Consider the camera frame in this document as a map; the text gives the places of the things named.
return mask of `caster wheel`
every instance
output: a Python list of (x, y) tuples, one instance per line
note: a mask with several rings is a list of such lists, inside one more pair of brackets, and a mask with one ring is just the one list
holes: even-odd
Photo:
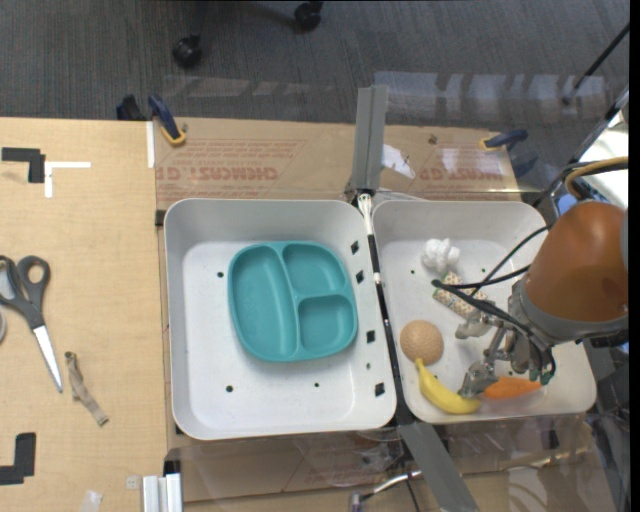
[(295, 17), (298, 25), (303, 30), (313, 30), (318, 26), (322, 18), (309, 3), (300, 4), (295, 10)]
[(195, 66), (202, 58), (202, 48), (198, 46), (199, 41), (194, 41), (190, 37), (183, 37), (173, 47), (173, 56), (182, 67), (190, 68)]

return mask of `orange carrot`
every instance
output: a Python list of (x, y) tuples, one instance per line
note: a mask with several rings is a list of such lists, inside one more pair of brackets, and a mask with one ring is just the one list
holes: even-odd
[(531, 382), (528, 379), (503, 375), (498, 377), (498, 382), (494, 382), (484, 390), (484, 396), (493, 399), (513, 398), (514, 396), (540, 389), (540, 387), (541, 384), (537, 380)]

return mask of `scissors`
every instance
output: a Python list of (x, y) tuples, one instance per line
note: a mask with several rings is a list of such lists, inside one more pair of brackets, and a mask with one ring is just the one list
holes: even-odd
[[(42, 276), (38, 281), (32, 280), (29, 276), (33, 267), (42, 269)], [(26, 318), (38, 340), (49, 374), (58, 391), (62, 393), (60, 369), (42, 316), (42, 296), (50, 276), (49, 264), (42, 258), (25, 256), (16, 265), (11, 258), (0, 256), (0, 303), (12, 307)]]

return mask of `scissors handle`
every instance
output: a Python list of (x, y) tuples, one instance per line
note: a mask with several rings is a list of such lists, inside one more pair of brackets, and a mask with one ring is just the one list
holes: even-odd
[[(42, 276), (38, 281), (33, 281), (31, 276), (29, 276), (29, 272), (33, 267), (40, 267), (42, 269)], [(51, 268), (49, 267), (49, 264), (37, 256), (25, 256), (18, 262), (17, 268), (18, 277), (27, 290), (29, 301), (42, 311), (42, 297), (44, 296), (44, 289), (49, 283), (49, 278), (51, 277)]]
[[(0, 302), (20, 311), (20, 313), (22, 313), (27, 319), (27, 322), (29, 323), (29, 327), (31, 327), (31, 329), (36, 329), (37, 327), (44, 325), (44, 318), (42, 317), (40, 308), (34, 306), (34, 304), (27, 300), (24, 292), (22, 291), (21, 278), (20, 274), (18, 273), (18, 267), (16, 267), (16, 264), (11, 258), (8, 258), (7, 256), (0, 256), (0, 270), (2, 270), (3, 267), (5, 268), (7, 274), (7, 279), (9, 282), (9, 287), (11, 288), (12, 295), (7, 296), (6, 292), (3, 294), (0, 291)], [(43, 282), (43, 280), (44, 275), (43, 279), (38, 281), (38, 283), (34, 284), (30, 279), (28, 280), (28, 283), (31, 287), (33, 287), (34, 285), (38, 287), (40, 283)], [(40, 297), (40, 305), (42, 305), (42, 292), (44, 291), (44, 284), (41, 285), (43, 290), (38, 294)]]

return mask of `banana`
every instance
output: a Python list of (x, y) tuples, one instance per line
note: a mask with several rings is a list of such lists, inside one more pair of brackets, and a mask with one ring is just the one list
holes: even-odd
[(482, 404), (476, 398), (464, 398), (446, 388), (433, 373), (425, 368), (421, 358), (416, 359), (415, 362), (420, 375), (420, 391), (436, 407), (450, 414), (471, 414)]

